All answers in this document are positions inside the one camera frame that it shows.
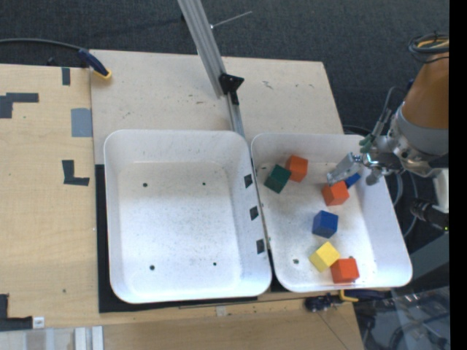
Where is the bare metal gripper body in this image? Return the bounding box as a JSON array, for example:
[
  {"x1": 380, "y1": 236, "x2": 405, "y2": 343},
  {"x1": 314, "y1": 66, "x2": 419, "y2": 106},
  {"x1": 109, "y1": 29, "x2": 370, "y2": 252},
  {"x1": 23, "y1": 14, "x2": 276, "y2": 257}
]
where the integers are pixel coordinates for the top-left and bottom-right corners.
[{"x1": 360, "y1": 131, "x2": 449, "y2": 178}]

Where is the blue cube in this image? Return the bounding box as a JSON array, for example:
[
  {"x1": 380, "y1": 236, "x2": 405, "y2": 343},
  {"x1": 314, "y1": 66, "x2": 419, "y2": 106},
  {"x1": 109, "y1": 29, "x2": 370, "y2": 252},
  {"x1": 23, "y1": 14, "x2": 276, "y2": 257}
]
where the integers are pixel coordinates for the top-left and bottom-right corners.
[
  {"x1": 312, "y1": 209, "x2": 339, "y2": 239},
  {"x1": 344, "y1": 171, "x2": 363, "y2": 190}
]

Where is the orange cube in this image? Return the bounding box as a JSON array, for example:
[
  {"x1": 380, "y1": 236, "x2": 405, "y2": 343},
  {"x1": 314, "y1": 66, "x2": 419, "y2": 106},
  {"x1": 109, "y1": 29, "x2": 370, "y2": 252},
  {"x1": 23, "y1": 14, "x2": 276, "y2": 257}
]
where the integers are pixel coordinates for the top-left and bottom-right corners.
[
  {"x1": 320, "y1": 180, "x2": 351, "y2": 207},
  {"x1": 285, "y1": 154, "x2": 309, "y2": 183},
  {"x1": 330, "y1": 257, "x2": 360, "y2": 284}
]

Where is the green cube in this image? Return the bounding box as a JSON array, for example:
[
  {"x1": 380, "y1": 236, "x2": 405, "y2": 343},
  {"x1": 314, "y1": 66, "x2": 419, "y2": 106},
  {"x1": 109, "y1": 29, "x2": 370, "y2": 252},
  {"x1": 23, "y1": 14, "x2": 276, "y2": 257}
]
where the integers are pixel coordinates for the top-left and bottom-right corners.
[{"x1": 263, "y1": 163, "x2": 293, "y2": 195}]

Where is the white plastic tray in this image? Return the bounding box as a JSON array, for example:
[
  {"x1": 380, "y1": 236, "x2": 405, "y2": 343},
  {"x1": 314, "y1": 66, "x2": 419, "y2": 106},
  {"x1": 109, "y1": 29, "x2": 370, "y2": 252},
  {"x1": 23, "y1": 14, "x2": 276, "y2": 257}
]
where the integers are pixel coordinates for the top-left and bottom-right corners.
[
  {"x1": 103, "y1": 128, "x2": 273, "y2": 305},
  {"x1": 250, "y1": 132, "x2": 414, "y2": 294}
]

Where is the yellow cube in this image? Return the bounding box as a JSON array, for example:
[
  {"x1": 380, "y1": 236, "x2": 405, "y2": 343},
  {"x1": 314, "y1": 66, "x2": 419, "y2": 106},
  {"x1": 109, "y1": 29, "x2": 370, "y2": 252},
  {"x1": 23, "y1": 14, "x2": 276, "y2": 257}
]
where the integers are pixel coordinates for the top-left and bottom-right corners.
[{"x1": 308, "y1": 241, "x2": 341, "y2": 273}]

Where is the pale wood board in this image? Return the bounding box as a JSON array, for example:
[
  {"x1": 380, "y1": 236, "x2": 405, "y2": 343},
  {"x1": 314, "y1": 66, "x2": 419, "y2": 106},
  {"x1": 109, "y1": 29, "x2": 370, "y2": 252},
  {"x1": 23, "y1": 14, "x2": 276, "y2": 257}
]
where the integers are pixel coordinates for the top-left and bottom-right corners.
[{"x1": 89, "y1": 49, "x2": 366, "y2": 310}]

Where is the black cylinder on white bracket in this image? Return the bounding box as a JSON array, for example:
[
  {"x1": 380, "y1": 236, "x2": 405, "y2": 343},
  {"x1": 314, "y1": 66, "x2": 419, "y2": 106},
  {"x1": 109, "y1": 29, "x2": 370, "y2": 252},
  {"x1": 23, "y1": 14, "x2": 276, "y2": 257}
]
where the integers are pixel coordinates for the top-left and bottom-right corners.
[{"x1": 409, "y1": 167, "x2": 450, "y2": 233}]

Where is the black block with thin wires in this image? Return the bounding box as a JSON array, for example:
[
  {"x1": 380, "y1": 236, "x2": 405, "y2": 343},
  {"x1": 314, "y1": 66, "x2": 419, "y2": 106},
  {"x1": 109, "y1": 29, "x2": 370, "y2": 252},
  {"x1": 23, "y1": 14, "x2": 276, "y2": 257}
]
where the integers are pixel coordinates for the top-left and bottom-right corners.
[{"x1": 304, "y1": 293, "x2": 343, "y2": 313}]

